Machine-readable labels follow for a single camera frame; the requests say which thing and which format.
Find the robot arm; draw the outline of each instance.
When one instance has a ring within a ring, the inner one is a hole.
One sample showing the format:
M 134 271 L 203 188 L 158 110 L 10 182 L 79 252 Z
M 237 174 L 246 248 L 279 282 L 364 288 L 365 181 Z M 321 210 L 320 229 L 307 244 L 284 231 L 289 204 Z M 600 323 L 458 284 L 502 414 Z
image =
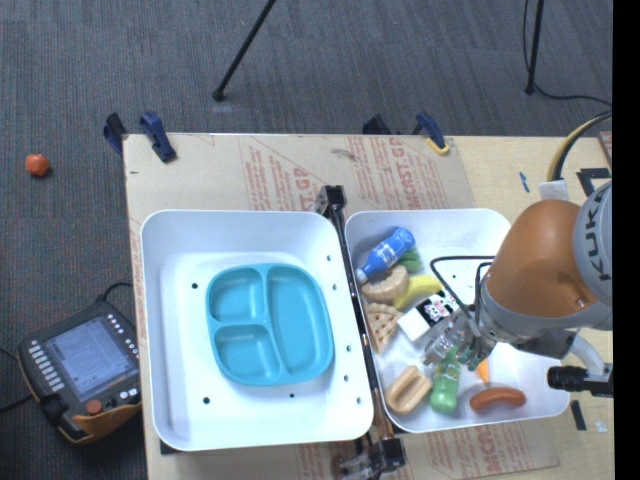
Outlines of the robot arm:
M 558 359 L 572 352 L 587 368 L 552 368 L 549 385 L 613 396 L 613 365 L 573 330 L 613 327 L 611 205 L 608 182 L 582 207 L 545 199 L 527 208 L 480 280 L 474 304 L 429 331 L 423 362 L 457 345 L 458 359 L 473 370 L 497 342 Z

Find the green bottle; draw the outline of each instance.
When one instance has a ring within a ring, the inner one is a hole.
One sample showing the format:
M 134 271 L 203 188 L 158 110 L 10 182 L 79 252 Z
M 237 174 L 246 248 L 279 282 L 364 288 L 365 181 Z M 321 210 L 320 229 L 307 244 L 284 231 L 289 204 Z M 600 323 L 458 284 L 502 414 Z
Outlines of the green bottle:
M 436 363 L 433 373 L 433 388 L 429 403 L 436 412 L 450 413 L 458 406 L 458 385 L 462 367 L 456 359 L 458 347 L 447 350 L 446 355 Z

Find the gray carpet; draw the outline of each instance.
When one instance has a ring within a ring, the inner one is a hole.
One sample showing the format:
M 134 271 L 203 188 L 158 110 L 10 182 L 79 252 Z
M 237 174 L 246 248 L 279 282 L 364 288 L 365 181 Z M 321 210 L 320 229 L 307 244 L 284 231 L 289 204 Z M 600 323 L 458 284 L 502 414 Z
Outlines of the gray carpet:
M 564 136 L 609 108 L 524 93 L 525 0 L 278 0 L 217 103 L 266 1 L 0 0 L 2 347 L 131 276 L 113 112 L 136 133 L 147 110 L 171 132 L 313 134 L 358 134 L 378 113 L 410 133 L 424 110 L 445 135 Z M 539 88 L 611 103 L 612 72 L 613 0 L 545 0 Z M 48 177 L 25 172 L 32 152 Z M 110 301 L 133 319 L 128 287 Z M 26 393 L 0 355 L 0 405 Z M 139 417 L 76 447 L 29 401 L 0 433 L 2 479 L 146 476 Z

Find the blue clamp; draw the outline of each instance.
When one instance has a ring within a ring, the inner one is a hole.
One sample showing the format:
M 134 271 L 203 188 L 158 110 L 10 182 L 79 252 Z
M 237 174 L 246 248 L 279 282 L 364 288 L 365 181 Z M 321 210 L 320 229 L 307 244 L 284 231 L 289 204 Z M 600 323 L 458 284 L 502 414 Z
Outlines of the blue clamp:
M 116 153 L 122 156 L 122 136 L 127 134 L 127 130 L 124 129 L 117 113 L 114 112 L 107 117 L 107 124 L 104 125 L 102 133 L 109 145 L 116 150 Z
M 449 145 L 444 140 L 444 135 L 440 131 L 440 127 L 435 122 L 433 117 L 431 117 L 426 112 L 420 112 L 416 119 L 418 120 L 418 124 L 413 130 L 413 135 L 417 135 L 420 130 L 424 130 L 427 137 L 427 144 L 439 155 L 444 155 L 447 151 L 449 151 Z
M 140 126 L 142 126 L 144 133 L 153 139 L 154 143 L 151 147 L 156 152 L 156 155 L 158 155 L 160 160 L 168 162 L 172 158 L 175 158 L 176 152 L 171 147 L 171 144 L 169 144 L 169 138 L 164 131 L 162 121 L 160 121 L 160 118 L 155 112 L 149 110 L 142 114 L 142 117 L 140 118 Z

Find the blue bottle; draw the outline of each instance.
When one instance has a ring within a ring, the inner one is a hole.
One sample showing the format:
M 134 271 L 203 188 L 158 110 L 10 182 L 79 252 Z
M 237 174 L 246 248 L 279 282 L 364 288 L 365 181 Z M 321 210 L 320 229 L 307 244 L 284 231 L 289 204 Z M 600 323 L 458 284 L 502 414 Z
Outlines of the blue bottle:
M 366 263 L 356 269 L 356 280 L 360 284 L 366 283 L 371 274 L 391 268 L 400 256 L 415 245 L 416 239 L 408 229 L 397 228 L 389 238 L 376 245 L 369 253 Z

